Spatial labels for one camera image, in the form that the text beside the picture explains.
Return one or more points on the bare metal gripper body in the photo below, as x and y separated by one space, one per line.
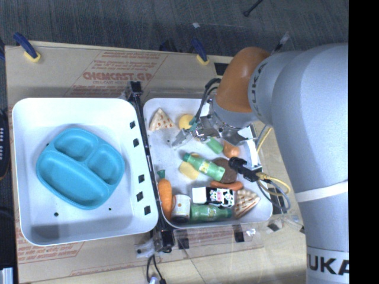
214 128

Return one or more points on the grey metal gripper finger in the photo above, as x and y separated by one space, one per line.
204 137
181 138

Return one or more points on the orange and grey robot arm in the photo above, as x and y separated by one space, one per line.
308 123

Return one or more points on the small green bottle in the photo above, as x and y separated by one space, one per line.
216 146

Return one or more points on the yellow round biscuit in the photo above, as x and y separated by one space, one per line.
185 121

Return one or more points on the white plastic tray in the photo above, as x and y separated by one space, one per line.
32 217
168 152

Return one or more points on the toy pizza slice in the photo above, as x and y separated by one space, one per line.
245 203
161 121

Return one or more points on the orange toy bread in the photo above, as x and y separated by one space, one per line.
231 150

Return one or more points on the green bottle with yellow label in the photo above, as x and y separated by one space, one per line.
208 213
205 167

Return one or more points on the yellow toy block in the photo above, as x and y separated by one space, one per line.
188 171

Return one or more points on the thin black and white rod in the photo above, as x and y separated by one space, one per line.
148 158

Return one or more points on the brown toy doughnut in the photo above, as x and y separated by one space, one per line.
230 173

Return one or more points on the orange toy sausage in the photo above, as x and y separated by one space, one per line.
228 185

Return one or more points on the orange toy carrot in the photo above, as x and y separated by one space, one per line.
165 194

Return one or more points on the white carton with cow print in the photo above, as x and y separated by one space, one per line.
216 197

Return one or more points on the white and orange can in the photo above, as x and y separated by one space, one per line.
181 207

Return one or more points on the blue divided plate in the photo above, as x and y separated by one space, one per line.
80 170

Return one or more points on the brown cardboard board, red print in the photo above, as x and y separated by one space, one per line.
89 67

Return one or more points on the black cylinder on white bracket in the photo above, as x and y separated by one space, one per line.
240 165

